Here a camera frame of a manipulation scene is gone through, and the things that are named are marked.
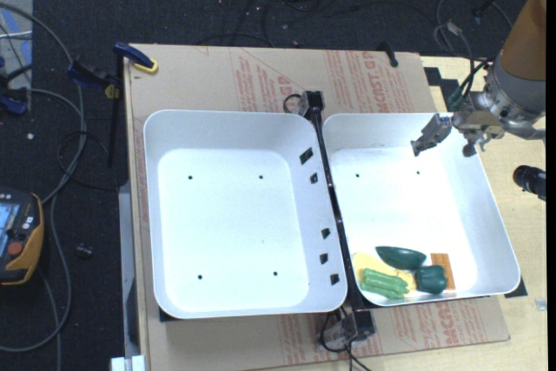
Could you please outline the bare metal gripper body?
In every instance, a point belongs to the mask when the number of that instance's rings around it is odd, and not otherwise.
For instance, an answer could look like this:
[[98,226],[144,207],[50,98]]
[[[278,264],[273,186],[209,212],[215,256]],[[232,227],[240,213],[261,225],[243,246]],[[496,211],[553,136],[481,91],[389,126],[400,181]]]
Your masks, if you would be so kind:
[[524,108],[504,93],[472,91],[462,108],[453,113],[452,124],[467,140],[500,139],[511,134],[537,140],[534,124],[538,113]]

